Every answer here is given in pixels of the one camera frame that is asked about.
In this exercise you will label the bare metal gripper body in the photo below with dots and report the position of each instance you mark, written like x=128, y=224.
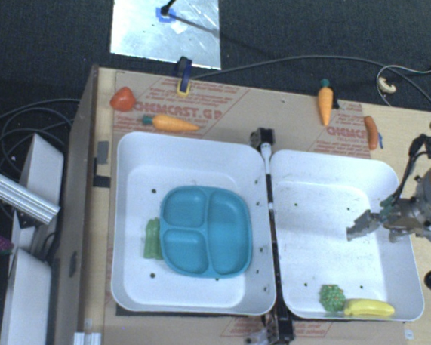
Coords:
x=408, y=218

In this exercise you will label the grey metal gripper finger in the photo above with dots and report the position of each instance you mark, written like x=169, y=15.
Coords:
x=358, y=231
x=367, y=216

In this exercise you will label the white plastic tray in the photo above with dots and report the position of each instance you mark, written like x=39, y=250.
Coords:
x=186, y=157
x=320, y=231

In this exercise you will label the green toy broccoli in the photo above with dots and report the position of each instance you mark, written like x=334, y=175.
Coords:
x=331, y=298

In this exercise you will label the yellow banana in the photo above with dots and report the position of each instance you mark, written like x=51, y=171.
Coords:
x=369, y=308

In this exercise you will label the orange sausage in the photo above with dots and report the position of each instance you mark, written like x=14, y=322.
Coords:
x=371, y=133

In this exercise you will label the thin black and white rod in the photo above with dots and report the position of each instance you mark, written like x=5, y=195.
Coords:
x=272, y=207

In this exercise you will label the orange carrot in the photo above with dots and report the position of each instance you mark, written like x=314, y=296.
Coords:
x=172, y=123
x=325, y=100

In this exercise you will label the white toy mushroom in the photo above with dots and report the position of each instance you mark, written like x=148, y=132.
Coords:
x=386, y=86

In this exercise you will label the brown cardboard board red print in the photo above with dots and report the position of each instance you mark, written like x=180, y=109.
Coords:
x=282, y=113

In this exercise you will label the blue divided plate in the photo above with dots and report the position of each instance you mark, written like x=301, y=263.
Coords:
x=209, y=232

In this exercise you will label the green toy asparagus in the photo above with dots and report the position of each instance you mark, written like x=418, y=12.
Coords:
x=152, y=239

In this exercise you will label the purple grapes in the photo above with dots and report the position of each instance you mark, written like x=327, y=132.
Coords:
x=1, y=244

